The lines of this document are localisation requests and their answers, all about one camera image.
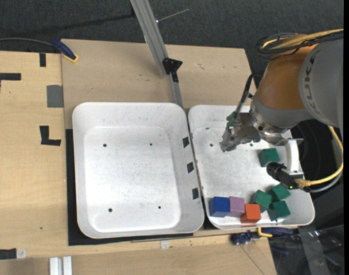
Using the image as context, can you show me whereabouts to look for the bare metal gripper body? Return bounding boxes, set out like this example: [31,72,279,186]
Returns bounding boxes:
[232,111,292,146]

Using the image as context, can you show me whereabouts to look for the white plastic tray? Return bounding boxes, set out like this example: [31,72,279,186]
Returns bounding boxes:
[72,101,205,239]
[187,104,316,231]

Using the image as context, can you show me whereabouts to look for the green cube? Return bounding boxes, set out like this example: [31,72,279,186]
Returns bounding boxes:
[266,200,292,222]
[250,190,273,213]
[257,148,281,168]
[270,183,292,202]

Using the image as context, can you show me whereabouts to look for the purple cube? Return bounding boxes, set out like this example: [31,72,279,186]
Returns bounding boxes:
[229,196,246,218]

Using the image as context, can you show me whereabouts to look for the blue cube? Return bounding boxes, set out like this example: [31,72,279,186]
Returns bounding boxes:
[208,196,231,218]

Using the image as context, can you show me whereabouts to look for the orange cube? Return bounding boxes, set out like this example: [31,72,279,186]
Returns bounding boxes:
[240,203,262,225]

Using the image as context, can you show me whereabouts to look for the pale wood board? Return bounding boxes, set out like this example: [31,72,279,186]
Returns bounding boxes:
[61,38,300,243]

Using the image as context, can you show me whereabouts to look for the black cylinder on white bracket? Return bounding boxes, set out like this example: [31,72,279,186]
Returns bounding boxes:
[266,138,304,190]

